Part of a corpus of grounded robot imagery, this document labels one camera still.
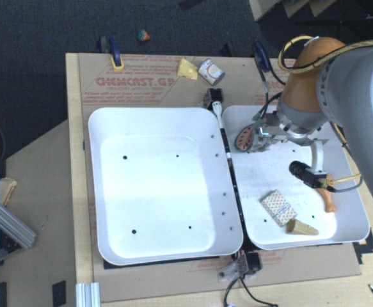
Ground watermelon slice toy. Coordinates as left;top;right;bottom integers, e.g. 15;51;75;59
234;125;256;153

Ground black block with thin wires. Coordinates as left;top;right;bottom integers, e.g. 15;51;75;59
204;88;224;106
236;251;264;275

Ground small white and yellow can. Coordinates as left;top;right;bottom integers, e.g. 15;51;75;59
198;58;226;86

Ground white plastic tray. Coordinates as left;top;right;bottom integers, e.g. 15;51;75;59
221;104;371;251
87;106;244;266

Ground black cylinder on white bracket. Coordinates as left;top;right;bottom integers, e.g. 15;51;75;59
288;138;329;190

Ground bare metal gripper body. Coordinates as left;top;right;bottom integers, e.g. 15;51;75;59
252;112;315;154

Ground white patterned biscuit packet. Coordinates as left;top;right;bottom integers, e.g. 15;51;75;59
258;189;298;228

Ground yellow cheese wedge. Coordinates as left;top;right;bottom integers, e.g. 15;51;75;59
177;58;199;82

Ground thin black and white rod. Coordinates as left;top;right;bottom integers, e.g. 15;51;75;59
211;102;247;253

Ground beige ice cream cone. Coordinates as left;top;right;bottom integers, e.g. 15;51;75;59
285;218;319;237

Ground orange-brown chicken drumstick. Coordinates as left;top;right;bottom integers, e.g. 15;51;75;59
315;174;338;214

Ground brown cardboard board, red print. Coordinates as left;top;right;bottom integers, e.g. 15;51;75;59
77;52;363;303

